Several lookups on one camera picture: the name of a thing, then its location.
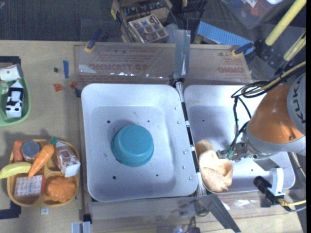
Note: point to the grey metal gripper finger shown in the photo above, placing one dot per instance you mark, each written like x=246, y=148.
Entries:
x=222, y=154

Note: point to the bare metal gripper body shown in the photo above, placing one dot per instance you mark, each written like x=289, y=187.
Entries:
x=241, y=151

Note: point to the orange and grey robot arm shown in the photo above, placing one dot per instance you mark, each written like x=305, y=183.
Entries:
x=274, y=115

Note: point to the large tan bread piece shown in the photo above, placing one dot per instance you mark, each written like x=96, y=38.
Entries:
x=215, y=171

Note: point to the small tan bread piece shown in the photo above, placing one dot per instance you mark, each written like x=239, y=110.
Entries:
x=203, y=145

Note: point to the white plastic tray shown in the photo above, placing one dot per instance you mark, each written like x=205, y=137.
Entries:
x=136, y=96
x=213, y=115

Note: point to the teal bowl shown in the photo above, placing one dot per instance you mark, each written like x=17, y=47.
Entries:
x=133, y=145

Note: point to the brown cardboard board red print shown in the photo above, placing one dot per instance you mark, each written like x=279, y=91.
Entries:
x=136, y=62

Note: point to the orange and white carton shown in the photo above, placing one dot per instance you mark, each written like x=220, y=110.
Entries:
x=66, y=159

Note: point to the orange lumpy toy food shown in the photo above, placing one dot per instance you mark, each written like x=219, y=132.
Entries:
x=60, y=189

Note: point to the yellow divided plate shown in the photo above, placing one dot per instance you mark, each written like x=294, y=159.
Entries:
x=52, y=171

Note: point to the orange carrot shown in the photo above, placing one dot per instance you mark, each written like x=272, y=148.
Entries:
x=41, y=159

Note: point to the small can grey lid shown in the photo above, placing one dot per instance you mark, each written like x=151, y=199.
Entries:
x=30, y=150

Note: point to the white box orange print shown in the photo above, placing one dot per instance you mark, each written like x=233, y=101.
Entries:
x=29, y=186

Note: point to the green divided plate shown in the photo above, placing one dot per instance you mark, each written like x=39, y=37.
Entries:
x=26, y=105

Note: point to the orange sausage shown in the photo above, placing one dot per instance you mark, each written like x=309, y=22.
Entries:
x=17, y=150

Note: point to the yellow banana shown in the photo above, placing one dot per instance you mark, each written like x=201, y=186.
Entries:
x=14, y=169

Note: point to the black and white carton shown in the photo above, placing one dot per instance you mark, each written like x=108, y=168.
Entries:
x=14, y=101

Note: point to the white and orange cup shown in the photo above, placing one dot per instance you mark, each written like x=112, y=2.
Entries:
x=11, y=72

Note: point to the black cylinder on white bracket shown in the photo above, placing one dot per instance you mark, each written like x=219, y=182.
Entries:
x=277, y=181

